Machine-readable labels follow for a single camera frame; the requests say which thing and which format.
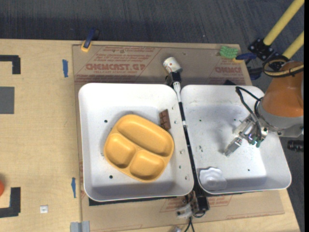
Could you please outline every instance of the gray square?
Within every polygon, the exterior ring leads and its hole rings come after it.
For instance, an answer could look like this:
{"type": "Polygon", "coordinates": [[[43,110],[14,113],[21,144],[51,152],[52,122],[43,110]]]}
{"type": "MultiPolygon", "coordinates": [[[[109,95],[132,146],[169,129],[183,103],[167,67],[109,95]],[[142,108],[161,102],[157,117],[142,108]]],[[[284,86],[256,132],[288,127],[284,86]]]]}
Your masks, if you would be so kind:
{"type": "Polygon", "coordinates": [[[0,87],[0,114],[14,114],[14,87],[0,87]]]}

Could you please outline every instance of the wooden table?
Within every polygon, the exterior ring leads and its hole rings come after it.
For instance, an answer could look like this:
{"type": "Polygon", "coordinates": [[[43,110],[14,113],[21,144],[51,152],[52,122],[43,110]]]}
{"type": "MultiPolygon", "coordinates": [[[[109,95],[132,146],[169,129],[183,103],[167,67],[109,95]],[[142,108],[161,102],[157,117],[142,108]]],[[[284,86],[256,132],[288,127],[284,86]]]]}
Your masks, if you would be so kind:
{"type": "MultiPolygon", "coordinates": [[[[0,218],[0,231],[70,231],[81,222],[79,159],[72,45],[79,41],[0,40],[0,55],[19,55],[21,74],[0,62],[0,87],[14,87],[14,114],[0,114],[0,179],[6,189],[0,208],[9,205],[10,188],[21,188],[21,212],[0,218]],[[68,61],[64,78],[62,60],[68,61]],[[72,192],[76,180],[76,198],[72,192]],[[40,206],[48,205],[48,213],[40,206]]],[[[123,45],[120,42],[96,44],[123,45]]],[[[144,46],[173,44],[144,43],[144,46]]],[[[280,190],[282,215],[194,224],[195,231],[299,231],[286,190],[280,190]]],[[[132,230],[169,232],[172,227],[132,230]]]]}

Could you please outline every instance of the yellow bar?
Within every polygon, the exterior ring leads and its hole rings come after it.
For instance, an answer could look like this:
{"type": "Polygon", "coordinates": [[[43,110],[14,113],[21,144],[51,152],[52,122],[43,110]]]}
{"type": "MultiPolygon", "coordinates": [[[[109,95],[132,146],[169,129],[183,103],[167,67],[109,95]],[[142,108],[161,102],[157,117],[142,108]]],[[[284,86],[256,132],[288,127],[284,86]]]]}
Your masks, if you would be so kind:
{"type": "Polygon", "coordinates": [[[289,8],[284,12],[279,21],[271,29],[268,35],[264,38],[263,42],[265,45],[271,45],[277,36],[281,33],[284,27],[289,23],[293,18],[296,12],[304,4],[305,0],[294,0],[289,8]]]}
{"type": "Polygon", "coordinates": [[[290,59],[304,44],[305,31],[303,31],[294,42],[285,50],[283,56],[290,59]]]}

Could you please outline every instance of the green sponge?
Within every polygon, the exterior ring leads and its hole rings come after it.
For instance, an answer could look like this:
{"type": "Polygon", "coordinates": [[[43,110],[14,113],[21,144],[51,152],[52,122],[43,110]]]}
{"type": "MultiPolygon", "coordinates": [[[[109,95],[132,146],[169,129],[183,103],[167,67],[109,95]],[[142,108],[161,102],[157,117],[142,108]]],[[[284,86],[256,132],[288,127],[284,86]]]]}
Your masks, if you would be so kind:
{"type": "Polygon", "coordinates": [[[229,59],[236,58],[237,52],[238,52],[238,49],[228,47],[228,46],[221,46],[221,49],[220,49],[220,55],[222,57],[229,58],[229,59]]]}

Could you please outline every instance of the yellow divided plate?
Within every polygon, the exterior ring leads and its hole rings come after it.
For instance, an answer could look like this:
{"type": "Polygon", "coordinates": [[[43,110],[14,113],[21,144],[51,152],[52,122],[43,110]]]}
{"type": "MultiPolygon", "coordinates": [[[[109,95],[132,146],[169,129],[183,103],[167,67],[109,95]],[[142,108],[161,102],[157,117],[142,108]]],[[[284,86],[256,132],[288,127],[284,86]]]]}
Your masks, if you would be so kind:
{"type": "Polygon", "coordinates": [[[116,169],[142,182],[156,180],[174,151],[172,136],[137,115],[120,118],[107,137],[105,159],[116,169]]]}

